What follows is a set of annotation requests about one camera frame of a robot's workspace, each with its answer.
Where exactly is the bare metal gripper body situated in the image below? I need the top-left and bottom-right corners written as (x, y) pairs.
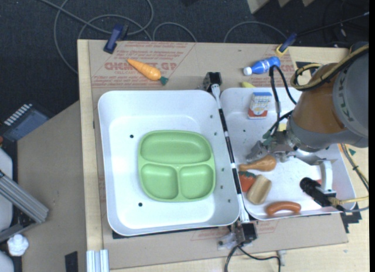
top-left (262, 131), bottom-right (299, 161)

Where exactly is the white plastic tray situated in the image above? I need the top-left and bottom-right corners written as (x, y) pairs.
top-left (97, 89), bottom-right (242, 237)
top-left (219, 87), bottom-right (358, 221)

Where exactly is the brown chicken drumstick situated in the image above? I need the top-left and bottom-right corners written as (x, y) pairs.
top-left (238, 155), bottom-right (277, 173)

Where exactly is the white blue orange carton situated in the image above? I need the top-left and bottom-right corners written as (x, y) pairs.
top-left (247, 91), bottom-right (274, 120)

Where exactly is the blue bottle white cap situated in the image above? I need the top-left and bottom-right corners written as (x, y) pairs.
top-left (243, 56), bottom-right (282, 76)

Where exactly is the orange sausage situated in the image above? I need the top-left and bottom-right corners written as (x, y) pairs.
top-left (265, 201), bottom-right (302, 217)

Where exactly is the tan bread bun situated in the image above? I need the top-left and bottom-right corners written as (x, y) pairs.
top-left (246, 174), bottom-right (272, 206)

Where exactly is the brown cardboard board red print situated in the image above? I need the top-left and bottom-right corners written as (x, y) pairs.
top-left (87, 40), bottom-right (350, 270)

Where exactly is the green divided plate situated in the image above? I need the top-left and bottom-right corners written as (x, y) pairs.
top-left (137, 130), bottom-right (217, 203)

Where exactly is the orange carrot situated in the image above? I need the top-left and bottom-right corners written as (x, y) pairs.
top-left (126, 58), bottom-right (169, 86)

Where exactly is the thin black and white rod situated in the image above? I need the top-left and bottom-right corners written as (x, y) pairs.
top-left (211, 84), bottom-right (250, 223)

